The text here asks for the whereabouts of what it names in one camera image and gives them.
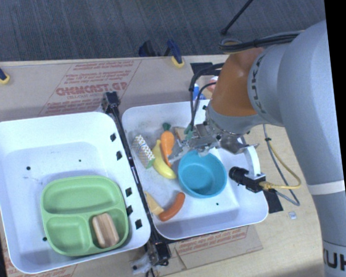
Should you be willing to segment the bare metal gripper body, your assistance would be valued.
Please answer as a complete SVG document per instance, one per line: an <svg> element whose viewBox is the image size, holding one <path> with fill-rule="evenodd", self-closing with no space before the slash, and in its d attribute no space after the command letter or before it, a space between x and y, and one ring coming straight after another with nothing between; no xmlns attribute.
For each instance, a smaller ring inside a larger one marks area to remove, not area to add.
<svg viewBox="0 0 346 277"><path fill-rule="evenodd" d="M210 144L214 144L216 149L221 148L221 132L211 126L209 122L190 126L186 137L190 148L193 150Z"/></svg>

